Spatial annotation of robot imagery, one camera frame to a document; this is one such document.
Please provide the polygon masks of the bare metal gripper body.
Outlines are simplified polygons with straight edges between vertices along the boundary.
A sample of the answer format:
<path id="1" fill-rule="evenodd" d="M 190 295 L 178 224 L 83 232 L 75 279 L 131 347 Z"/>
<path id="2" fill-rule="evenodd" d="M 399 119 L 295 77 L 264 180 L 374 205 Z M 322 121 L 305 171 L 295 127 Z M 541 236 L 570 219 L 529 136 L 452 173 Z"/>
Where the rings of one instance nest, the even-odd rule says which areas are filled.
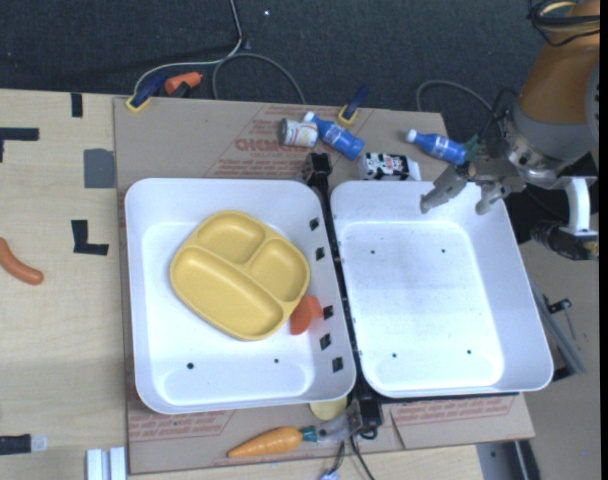
<path id="1" fill-rule="evenodd" d="M 522 191 L 526 183 L 549 187 L 560 161 L 533 146 L 523 136 L 483 139 L 470 160 L 468 174 L 478 184 L 495 183 L 507 191 Z"/>

